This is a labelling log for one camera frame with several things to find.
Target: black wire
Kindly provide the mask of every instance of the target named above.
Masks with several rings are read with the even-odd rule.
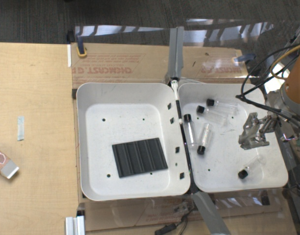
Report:
[[[282,73],[281,73],[281,77],[282,77],[282,78],[284,78],[284,75],[285,75],[285,71],[286,71],[286,70],[287,70],[287,69],[285,69],[285,70],[282,71]]]
[[[254,66],[254,67],[249,71],[248,75],[246,76],[246,78],[244,79],[244,81],[243,81],[243,83],[242,83],[242,85],[241,85],[241,95],[237,95],[236,98],[238,98],[238,99],[240,99],[241,101],[246,102],[246,103],[248,103],[248,104],[254,105],[254,106],[256,106],[257,108],[261,108],[261,109],[263,109],[263,110],[273,112],[273,113],[275,113],[275,114],[277,114],[277,115],[279,115],[279,116],[282,116],[283,118],[285,118],[285,119],[291,121],[291,118],[288,117],[288,116],[286,116],[285,114],[282,114],[280,109],[276,109],[276,108],[273,108],[273,107],[269,107],[269,106],[267,106],[267,105],[259,104],[259,103],[256,103],[256,102],[254,102],[254,101],[251,101],[251,100],[247,99],[247,98],[245,97],[245,94],[244,94],[244,86],[245,86],[247,80],[249,79],[249,77],[251,76],[251,74],[253,73],[253,71],[254,71],[257,67],[259,67],[264,61],[266,61],[269,57],[271,57],[272,55],[274,55],[274,54],[276,54],[276,53],[278,53],[278,52],[280,52],[280,51],[282,51],[282,50],[289,49],[289,48],[294,48],[294,47],[299,46],[299,45],[300,45],[300,44],[296,44],[296,45],[291,45],[291,46],[287,46],[287,47],[280,48],[280,49],[278,49],[278,50],[272,52],[271,54],[267,55],[265,58],[263,58],[256,66]],[[297,121],[300,122],[300,118],[299,118],[299,117],[294,117],[294,119],[296,119]]]
[[[182,226],[182,228],[181,228],[180,232],[178,233],[178,235],[183,235],[183,233],[184,233],[184,231],[187,227],[187,224],[188,224],[188,217],[185,218],[185,224],[184,224],[184,226]]]
[[[270,66],[269,66],[269,68],[268,69],[266,69],[265,71],[264,71],[264,73],[261,75],[261,78],[257,81],[257,82],[261,82],[262,80],[264,80],[264,78],[270,73]]]
[[[281,72],[286,71],[290,67],[290,65],[292,65],[296,61],[297,58],[298,57],[295,57],[294,59],[292,59],[284,68],[282,68],[280,71],[278,71],[276,73],[276,75],[280,74]],[[244,95],[249,94],[250,92],[254,91],[255,89],[261,87],[263,84],[267,83],[268,81],[270,81],[273,78],[274,78],[273,76],[270,76],[270,77],[266,78],[265,80],[263,80],[261,83],[259,83],[255,87],[253,87],[253,88],[247,90],[246,92],[244,92]]]
[[[192,211],[196,210],[196,208],[192,208],[188,213],[186,213],[185,215],[183,215],[181,217],[181,221],[176,225],[179,226],[181,223],[183,223],[185,221],[185,219],[189,216],[190,213],[192,213]]]

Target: small vial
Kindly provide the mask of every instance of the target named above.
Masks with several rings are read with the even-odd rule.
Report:
[[[262,165],[264,164],[266,164],[265,157],[257,155],[244,165],[243,169],[238,172],[238,177],[240,179],[245,179],[247,176],[255,174],[255,171],[259,168],[262,169]]]
[[[207,100],[207,106],[214,107],[215,110],[228,115],[235,115],[238,109],[238,103],[210,98]]]
[[[195,147],[197,145],[197,136],[195,134],[194,122],[192,121],[190,114],[184,115],[184,129],[187,145],[189,147]]]
[[[206,148],[208,148],[211,137],[213,135],[213,126],[209,123],[205,123],[203,126],[203,131],[199,138],[199,146],[197,149],[198,154],[203,155]]]
[[[197,114],[202,114],[207,121],[217,123],[224,126],[227,122],[227,116],[221,112],[211,110],[210,108],[205,108],[201,105],[197,107]]]

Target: gray metal bar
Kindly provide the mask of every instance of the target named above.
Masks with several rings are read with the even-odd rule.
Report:
[[[85,217],[65,218],[65,235],[86,235]]]
[[[169,57],[168,57],[168,78],[180,78],[183,61],[184,27],[170,29]]]
[[[192,199],[212,235],[231,235],[207,193],[199,191],[192,195]]]

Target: cable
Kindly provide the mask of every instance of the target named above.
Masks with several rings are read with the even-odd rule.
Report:
[[[244,79],[242,85],[241,85],[241,95],[236,95],[236,98],[240,99],[241,101],[243,102],[246,102],[248,104],[252,104],[258,108],[261,108],[263,110],[266,110],[266,111],[270,111],[270,112],[273,112],[275,114],[277,114],[278,116],[281,116],[285,119],[287,119],[288,121],[291,121],[292,119],[289,117],[289,116],[286,116],[285,114],[281,113],[281,110],[280,109],[276,109],[276,108],[273,108],[273,107],[270,107],[270,106],[267,106],[267,105],[263,105],[263,104],[259,104],[259,103],[256,103],[256,102],[253,102],[249,99],[247,99],[245,97],[245,94],[244,94],[244,86],[247,82],[247,80],[249,79],[249,77],[251,76],[252,72],[257,68],[259,67],[264,61],[266,61],[269,57],[271,57],[272,55],[282,51],[282,50],[285,50],[285,49],[289,49],[289,48],[295,48],[295,47],[298,47],[300,46],[300,44],[297,44],[297,45],[292,45],[292,46],[287,46],[287,47],[283,47],[283,48],[280,48],[278,50],[275,50],[274,52],[272,52],[271,54],[267,55],[265,58],[263,58],[256,66],[254,66],[248,73],[248,75],[246,76],[246,78]],[[300,118],[299,117],[296,117],[296,116],[293,116],[292,118],[294,118],[295,120],[299,121],[300,122]]]
[[[274,61],[270,67],[270,72],[272,74],[273,77],[278,78],[278,79],[283,79],[286,80],[286,78],[281,77],[281,76],[277,76],[274,72],[273,72],[273,68],[276,66],[276,64],[278,64],[282,59],[284,59],[285,57],[287,57],[288,55],[290,55],[292,52],[295,52],[296,50],[300,49],[300,45],[294,47],[293,49],[289,50],[288,52],[286,52],[285,54],[283,54],[282,56],[280,56],[276,61]]]
[[[282,71],[282,73],[281,73],[281,77],[282,77],[282,78],[285,78],[284,75],[285,75],[285,71],[286,71],[286,70],[287,70],[287,69],[285,69],[285,70]]]
[[[160,228],[159,230],[155,231],[155,235],[163,235],[166,234],[172,230],[175,230],[179,225],[181,225],[182,223],[185,223],[184,226],[181,228],[179,235],[182,235],[182,233],[184,232],[186,226],[187,226],[187,222],[188,222],[188,216],[189,214],[193,211],[196,210],[196,208],[192,208],[191,210],[189,210],[188,213],[186,213],[185,215],[183,215],[181,217],[181,220],[179,223],[175,224],[170,224],[170,225],[165,225],[163,228]]]
[[[182,228],[181,228],[181,230],[179,231],[179,233],[178,233],[178,235],[183,235],[183,233],[184,233],[184,231],[185,231],[185,229],[186,229],[186,227],[187,227],[187,224],[188,224],[188,218],[186,217],[185,218],[185,221],[184,221],[184,226],[182,226]]]
[[[280,71],[278,71],[276,73],[276,75],[278,75],[280,73],[284,73],[297,60],[297,58],[298,58],[298,56],[293,58],[284,68],[282,68]],[[265,83],[267,83],[268,81],[270,81],[273,78],[274,78],[273,76],[270,76],[270,77],[266,78],[265,80],[263,80],[261,83],[259,83],[255,87],[253,87],[253,88],[247,90],[246,92],[244,92],[244,95],[249,94],[250,92],[254,91],[255,89],[261,87],[262,85],[264,85]]]

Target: gray carpet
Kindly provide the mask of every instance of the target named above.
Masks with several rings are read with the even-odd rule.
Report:
[[[300,21],[300,0],[0,0],[0,42],[64,44],[75,25],[170,28],[189,18]]]

